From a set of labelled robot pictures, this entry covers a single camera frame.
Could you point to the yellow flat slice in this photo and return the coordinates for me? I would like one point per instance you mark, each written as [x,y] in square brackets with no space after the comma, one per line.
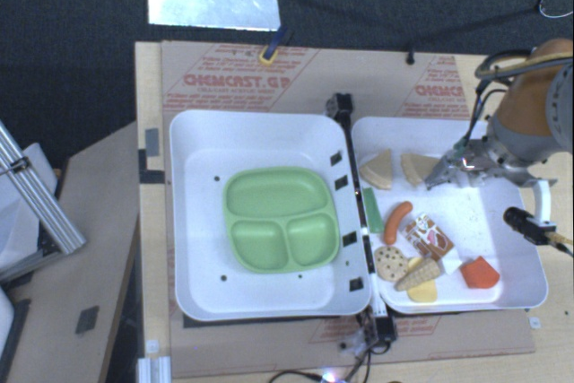
[423,292]

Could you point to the green divided plate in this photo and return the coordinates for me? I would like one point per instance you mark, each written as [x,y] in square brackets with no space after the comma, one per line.
[278,197]

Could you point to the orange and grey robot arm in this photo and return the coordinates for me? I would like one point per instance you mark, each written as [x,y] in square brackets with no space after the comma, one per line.
[529,107]

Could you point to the orange wedge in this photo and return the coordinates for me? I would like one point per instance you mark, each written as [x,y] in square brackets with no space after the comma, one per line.
[480,274]

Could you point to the orange sausage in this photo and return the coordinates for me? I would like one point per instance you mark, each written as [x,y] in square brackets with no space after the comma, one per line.
[395,220]

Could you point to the green flat strip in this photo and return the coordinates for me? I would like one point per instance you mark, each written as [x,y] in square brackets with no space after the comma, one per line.
[373,211]

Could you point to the black cylinder on white bracket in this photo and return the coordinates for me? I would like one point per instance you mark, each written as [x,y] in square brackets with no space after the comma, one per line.
[522,223]

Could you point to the brown chip biscuit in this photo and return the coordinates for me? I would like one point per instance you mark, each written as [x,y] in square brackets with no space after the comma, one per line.
[389,262]

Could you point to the thin black and white rod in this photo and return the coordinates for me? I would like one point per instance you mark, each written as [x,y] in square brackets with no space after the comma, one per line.
[361,215]

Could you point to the brown cardboard board red print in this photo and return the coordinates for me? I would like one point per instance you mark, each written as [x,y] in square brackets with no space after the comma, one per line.
[251,80]

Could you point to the white plastic tray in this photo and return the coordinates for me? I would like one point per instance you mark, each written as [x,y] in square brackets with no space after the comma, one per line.
[493,233]
[202,215]

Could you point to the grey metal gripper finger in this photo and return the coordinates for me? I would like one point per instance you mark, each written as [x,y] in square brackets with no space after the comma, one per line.
[444,170]
[465,179]

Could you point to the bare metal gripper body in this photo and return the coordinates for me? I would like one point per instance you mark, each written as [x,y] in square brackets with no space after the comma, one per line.
[486,159]

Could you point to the tan bread slice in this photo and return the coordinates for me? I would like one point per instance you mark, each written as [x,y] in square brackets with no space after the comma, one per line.
[414,168]
[379,170]

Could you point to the yellow ridged cone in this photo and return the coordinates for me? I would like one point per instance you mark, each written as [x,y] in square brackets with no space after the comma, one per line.
[419,275]

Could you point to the brown and white carton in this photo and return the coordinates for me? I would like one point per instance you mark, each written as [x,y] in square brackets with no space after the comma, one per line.
[428,237]

